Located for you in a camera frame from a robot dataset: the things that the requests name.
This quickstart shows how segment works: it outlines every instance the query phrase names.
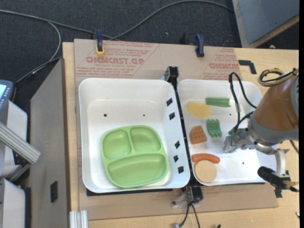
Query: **toy sausage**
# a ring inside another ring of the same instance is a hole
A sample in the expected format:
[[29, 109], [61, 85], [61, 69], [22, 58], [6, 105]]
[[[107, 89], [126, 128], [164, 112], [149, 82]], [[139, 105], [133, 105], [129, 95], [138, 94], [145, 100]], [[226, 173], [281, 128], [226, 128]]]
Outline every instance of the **toy sausage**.
[[191, 156], [191, 160], [192, 160], [192, 162], [199, 162], [202, 160], [207, 160], [214, 164], [217, 164], [217, 163], [219, 163], [220, 158], [213, 154], [202, 153], [202, 154], [194, 154], [193, 156]]

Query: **black floor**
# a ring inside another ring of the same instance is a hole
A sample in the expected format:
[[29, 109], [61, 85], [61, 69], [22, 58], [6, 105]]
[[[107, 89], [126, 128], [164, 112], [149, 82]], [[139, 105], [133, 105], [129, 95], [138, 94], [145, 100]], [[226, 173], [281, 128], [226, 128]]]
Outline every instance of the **black floor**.
[[[0, 0], [0, 10], [29, 14], [77, 28], [116, 36], [168, 4], [181, 0]], [[231, 0], [205, 0], [233, 9]], [[61, 39], [91, 38], [89, 32], [57, 26]], [[176, 44], [184, 33], [190, 40], [203, 34], [206, 45], [241, 47], [235, 15], [208, 2], [183, 2], [167, 7], [121, 40]], [[58, 35], [48, 23], [0, 12], [0, 79], [16, 82], [27, 72], [48, 61], [56, 51]], [[299, 49], [299, 24], [260, 48]], [[26, 80], [15, 103], [27, 110], [29, 101], [54, 63]]]

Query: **white surface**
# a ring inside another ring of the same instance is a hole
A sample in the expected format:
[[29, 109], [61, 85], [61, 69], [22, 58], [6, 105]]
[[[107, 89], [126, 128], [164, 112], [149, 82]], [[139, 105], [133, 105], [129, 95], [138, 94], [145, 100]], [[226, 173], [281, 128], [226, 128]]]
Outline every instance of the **white surface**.
[[[238, 81], [234, 81], [233, 85], [240, 103], [242, 118], [247, 113], [254, 111], [254, 108], [245, 101]], [[243, 82], [243, 86], [250, 102], [253, 105], [258, 105], [262, 98], [259, 89], [251, 82]], [[191, 144], [189, 141], [191, 156], [197, 153], [210, 153], [220, 158], [220, 163], [215, 164], [217, 168], [215, 180], [209, 183], [198, 181], [204, 185], [210, 186], [265, 182], [258, 176], [257, 170], [260, 166], [266, 166], [275, 170], [276, 158], [274, 155], [266, 155], [257, 150], [237, 149], [234, 153], [224, 153], [223, 151], [224, 141], [228, 135], [228, 131], [237, 123], [235, 102], [230, 90], [229, 82], [216, 80], [183, 80], [178, 84], [178, 92], [185, 120], [187, 138], [189, 139], [190, 130], [197, 125], [203, 127], [207, 136], [207, 142], [204, 143]], [[207, 97], [229, 98], [231, 107], [211, 105], [211, 115], [208, 118], [203, 119], [192, 116], [187, 110], [187, 104], [189, 102], [205, 104], [205, 98]], [[208, 134], [207, 119], [219, 120], [222, 131], [221, 138], [211, 138]], [[240, 128], [246, 128], [247, 123], [248, 121], [244, 120], [241, 123]]]
[[[23, 140], [27, 137], [28, 116], [11, 101], [8, 101], [9, 109], [6, 126]], [[19, 165], [15, 165], [13, 150], [8, 146], [0, 146], [0, 178], [6, 178], [12, 174]]]
[[[167, 106], [167, 100], [173, 102]], [[82, 138], [82, 168], [85, 186], [97, 193], [126, 190], [171, 189], [185, 186], [190, 170], [173, 87], [162, 80], [89, 78], [79, 86]], [[170, 120], [169, 114], [175, 113]], [[101, 154], [101, 139], [109, 130], [147, 125], [161, 138], [169, 161], [167, 175], [150, 185], [121, 189], [107, 177]], [[178, 173], [183, 166], [184, 172]]]
[[0, 180], [0, 227], [23, 228], [24, 226], [24, 190], [2, 178]]

